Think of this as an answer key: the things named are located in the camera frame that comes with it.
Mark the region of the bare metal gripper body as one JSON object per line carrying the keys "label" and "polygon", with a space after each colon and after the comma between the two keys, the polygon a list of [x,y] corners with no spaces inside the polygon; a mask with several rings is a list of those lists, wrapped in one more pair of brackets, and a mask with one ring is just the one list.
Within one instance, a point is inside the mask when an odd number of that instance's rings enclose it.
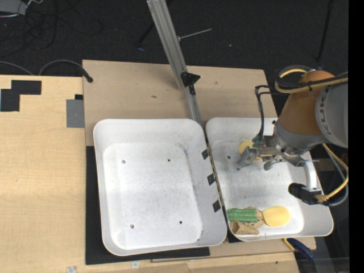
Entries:
{"label": "bare metal gripper body", "polygon": [[275,136],[264,136],[258,144],[258,157],[262,160],[266,157],[281,156],[284,162],[295,167],[302,167],[306,160],[302,157],[305,151],[291,147],[284,140]]}

